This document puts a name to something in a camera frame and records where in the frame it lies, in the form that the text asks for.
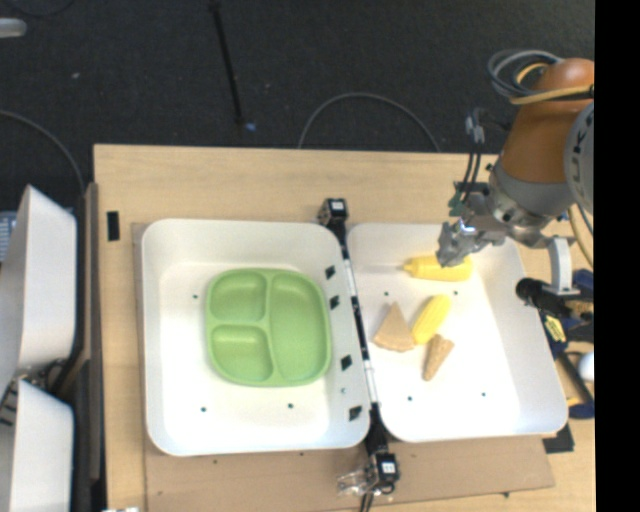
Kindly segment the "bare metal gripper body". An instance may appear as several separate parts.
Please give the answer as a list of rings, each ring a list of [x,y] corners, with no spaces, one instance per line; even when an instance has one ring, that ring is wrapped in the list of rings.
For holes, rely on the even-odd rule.
[[[535,215],[502,193],[472,193],[458,220],[458,234],[471,250],[502,245],[510,238],[532,249],[545,248],[549,237],[543,229],[550,218]]]

